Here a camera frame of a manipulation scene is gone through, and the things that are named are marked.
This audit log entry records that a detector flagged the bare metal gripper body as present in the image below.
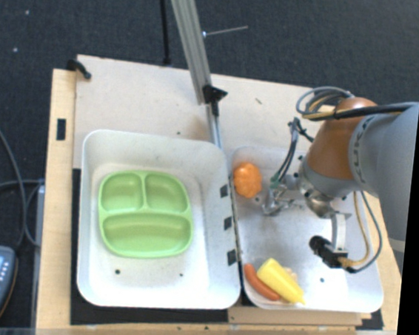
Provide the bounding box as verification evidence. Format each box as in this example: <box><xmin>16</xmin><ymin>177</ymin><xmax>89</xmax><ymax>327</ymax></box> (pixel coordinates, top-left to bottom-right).
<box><xmin>270</xmin><ymin>183</ymin><xmax>342</xmax><ymax>219</ymax></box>

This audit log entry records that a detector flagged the orange round toy food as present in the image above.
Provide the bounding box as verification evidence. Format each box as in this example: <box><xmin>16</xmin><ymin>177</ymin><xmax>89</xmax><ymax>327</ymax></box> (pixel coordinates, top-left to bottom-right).
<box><xmin>230</xmin><ymin>160</ymin><xmax>266</xmax><ymax>201</ymax></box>

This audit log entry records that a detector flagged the orange toy sausage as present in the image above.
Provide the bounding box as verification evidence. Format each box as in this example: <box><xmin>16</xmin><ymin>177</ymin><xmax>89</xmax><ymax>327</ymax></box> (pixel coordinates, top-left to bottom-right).
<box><xmin>240</xmin><ymin>262</ymin><xmax>284</xmax><ymax>302</ymax></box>

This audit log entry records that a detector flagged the green divided plate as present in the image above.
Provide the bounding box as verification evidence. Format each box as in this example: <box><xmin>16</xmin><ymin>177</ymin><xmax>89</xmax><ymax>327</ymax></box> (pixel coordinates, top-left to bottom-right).
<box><xmin>91</xmin><ymin>165</ymin><xmax>200</xmax><ymax>265</ymax></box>

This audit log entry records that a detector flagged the black cylinder on white bracket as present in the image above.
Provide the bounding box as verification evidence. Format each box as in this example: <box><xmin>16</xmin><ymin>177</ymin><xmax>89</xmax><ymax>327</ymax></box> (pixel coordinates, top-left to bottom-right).
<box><xmin>306</xmin><ymin>209</ymin><xmax>354</xmax><ymax>271</ymax></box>

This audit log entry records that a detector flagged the white plastic tray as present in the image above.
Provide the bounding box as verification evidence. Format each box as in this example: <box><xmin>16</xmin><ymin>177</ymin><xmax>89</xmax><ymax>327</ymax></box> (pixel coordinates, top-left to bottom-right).
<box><xmin>65</xmin><ymin>126</ymin><xmax>257</xmax><ymax>322</ymax></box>
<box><xmin>213</xmin><ymin>142</ymin><xmax>399</xmax><ymax>322</ymax></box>

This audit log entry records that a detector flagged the yellow toy wedge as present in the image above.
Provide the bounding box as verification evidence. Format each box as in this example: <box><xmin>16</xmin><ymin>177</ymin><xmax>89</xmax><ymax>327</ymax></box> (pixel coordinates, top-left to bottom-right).
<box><xmin>254</xmin><ymin>256</ymin><xmax>310</xmax><ymax>306</ymax></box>

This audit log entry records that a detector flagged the pale flat board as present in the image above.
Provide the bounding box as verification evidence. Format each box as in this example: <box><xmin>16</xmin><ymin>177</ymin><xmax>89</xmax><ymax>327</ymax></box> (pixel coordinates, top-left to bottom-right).
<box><xmin>49</xmin><ymin>54</ymin><xmax>408</xmax><ymax>335</ymax></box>

